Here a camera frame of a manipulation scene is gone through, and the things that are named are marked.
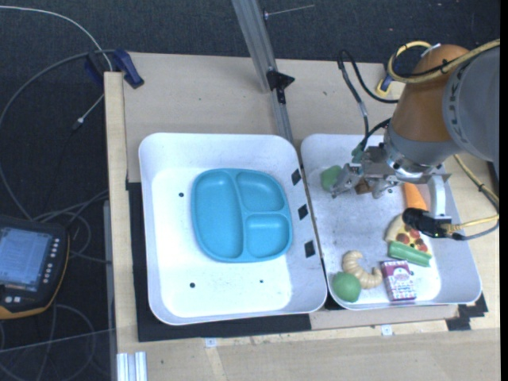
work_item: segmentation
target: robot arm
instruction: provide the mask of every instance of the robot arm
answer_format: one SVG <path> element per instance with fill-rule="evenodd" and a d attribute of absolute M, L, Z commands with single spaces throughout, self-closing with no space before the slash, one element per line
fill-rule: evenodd
<path fill-rule="evenodd" d="M 491 161 L 499 177 L 499 40 L 490 44 L 479 52 L 456 45 L 429 50 L 414 69 L 415 75 L 424 76 L 401 80 L 406 86 L 383 143 L 367 147 L 355 163 L 344 165 L 330 188 L 332 196 L 354 187 L 379 198 L 400 183 L 426 183 L 430 211 L 407 210 L 406 223 L 444 236 L 440 227 L 451 221 L 445 213 L 448 176 L 438 174 L 437 168 L 449 156 L 469 152 Z M 426 78 L 429 70 L 437 71 Z"/>

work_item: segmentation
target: small box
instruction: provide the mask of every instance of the small box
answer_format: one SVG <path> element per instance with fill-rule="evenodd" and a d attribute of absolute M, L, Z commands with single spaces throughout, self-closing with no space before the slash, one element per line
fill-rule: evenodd
<path fill-rule="evenodd" d="M 416 299 L 414 281 L 407 261 L 385 261 L 381 263 L 381 272 L 391 301 Z"/>

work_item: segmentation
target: black bracket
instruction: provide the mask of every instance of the black bracket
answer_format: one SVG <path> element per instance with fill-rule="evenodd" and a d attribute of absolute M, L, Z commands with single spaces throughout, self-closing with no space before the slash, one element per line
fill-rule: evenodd
<path fill-rule="evenodd" d="M 277 100 L 281 105 L 286 104 L 286 95 L 284 89 L 294 82 L 294 78 L 277 71 L 270 70 L 267 72 L 267 81 L 270 90 L 276 89 Z"/>

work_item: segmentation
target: white tray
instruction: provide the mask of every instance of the white tray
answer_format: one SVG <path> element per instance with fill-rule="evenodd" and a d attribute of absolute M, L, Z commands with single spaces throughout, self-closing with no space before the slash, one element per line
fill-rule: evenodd
<path fill-rule="evenodd" d="M 387 255 L 384 233 L 391 220 L 403 211 L 401 189 L 396 187 L 379 199 L 354 191 L 333 199 L 321 187 L 321 173 L 333 165 L 343 166 L 351 162 L 351 151 L 362 138 L 315 134 L 302 142 L 302 161 L 329 285 L 335 274 L 342 271 L 342 256 L 349 250 L 362 252 L 364 258 L 359 262 L 367 271 L 379 267 L 382 261 L 393 260 Z M 381 136 L 373 136 L 369 145 L 377 145 L 381 140 Z M 425 187 L 421 186 L 421 189 L 428 198 Z M 453 221 L 459 221 L 447 183 L 445 190 L 447 213 Z M 333 291 L 330 294 L 337 303 L 351 310 L 474 302 L 481 293 L 481 281 L 467 241 L 426 237 L 425 243 L 433 254 L 430 267 L 410 264 L 418 295 L 415 301 L 391 302 L 384 284 L 362 290 L 356 302 L 341 300 Z"/>
<path fill-rule="evenodd" d="M 163 322 L 301 314 L 319 309 L 327 294 L 324 270 L 293 146 L 281 137 L 156 133 L 139 148 L 148 300 Z M 212 260 L 198 246 L 191 219 L 191 188 L 202 172 L 246 168 L 265 172 L 284 189 L 293 242 L 286 254 L 254 263 Z"/>

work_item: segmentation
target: metal pole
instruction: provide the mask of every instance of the metal pole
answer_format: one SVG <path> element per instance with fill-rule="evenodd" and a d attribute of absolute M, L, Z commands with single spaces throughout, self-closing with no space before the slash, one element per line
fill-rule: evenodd
<path fill-rule="evenodd" d="M 237 13 L 248 51 L 254 62 L 261 88 L 264 91 L 271 90 L 271 103 L 279 135 L 292 143 L 293 137 L 291 134 L 289 117 L 287 115 L 286 103 L 277 100 L 277 94 L 274 89 L 271 89 L 267 80 L 268 71 L 277 71 L 277 64 L 275 63 L 270 38 L 268 37 L 267 29 L 264 24 L 263 12 L 257 0 L 231 1 Z"/>

